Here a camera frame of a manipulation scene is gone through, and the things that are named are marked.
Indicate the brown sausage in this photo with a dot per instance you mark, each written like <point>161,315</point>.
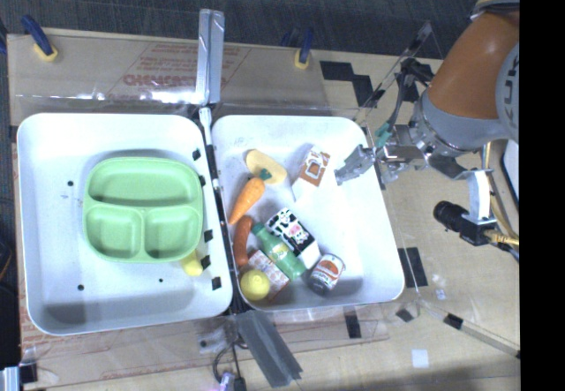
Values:
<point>242,239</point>

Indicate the brown cardboard board, red print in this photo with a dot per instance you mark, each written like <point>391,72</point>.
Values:
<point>110,67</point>

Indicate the orange and white packet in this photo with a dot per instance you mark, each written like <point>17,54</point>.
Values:
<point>270,270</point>

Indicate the yellow banana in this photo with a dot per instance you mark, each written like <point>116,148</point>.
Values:
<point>192,266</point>

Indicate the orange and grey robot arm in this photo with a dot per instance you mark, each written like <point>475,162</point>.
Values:
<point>472,71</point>

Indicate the yellow lemon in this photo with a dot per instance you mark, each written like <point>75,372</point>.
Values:
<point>254,285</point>

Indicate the green divided plate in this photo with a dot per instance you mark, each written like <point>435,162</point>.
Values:
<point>141,204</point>

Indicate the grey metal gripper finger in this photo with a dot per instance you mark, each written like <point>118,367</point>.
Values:
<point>346,173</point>
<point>364,153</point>

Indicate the orange labelled can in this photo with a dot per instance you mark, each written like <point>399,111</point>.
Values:
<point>327,272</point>

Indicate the black cylinder on white bracket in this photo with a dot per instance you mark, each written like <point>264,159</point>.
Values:
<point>459,221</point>

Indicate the white plastic tray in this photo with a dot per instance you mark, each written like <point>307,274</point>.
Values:
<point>362,230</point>
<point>53,204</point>

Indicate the green bottle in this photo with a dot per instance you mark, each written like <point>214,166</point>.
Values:
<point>282,254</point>

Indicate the cow print milk carton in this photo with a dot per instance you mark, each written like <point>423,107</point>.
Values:
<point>293,232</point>

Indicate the orange and white carton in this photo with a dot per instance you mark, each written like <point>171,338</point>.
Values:
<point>314,168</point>

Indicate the yellow oval toy food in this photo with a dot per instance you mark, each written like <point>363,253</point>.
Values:
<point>260,162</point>

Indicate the orange carrot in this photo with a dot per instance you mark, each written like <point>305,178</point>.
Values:
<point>247,199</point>

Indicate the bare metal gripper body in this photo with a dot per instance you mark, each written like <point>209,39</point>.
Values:
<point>408,151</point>

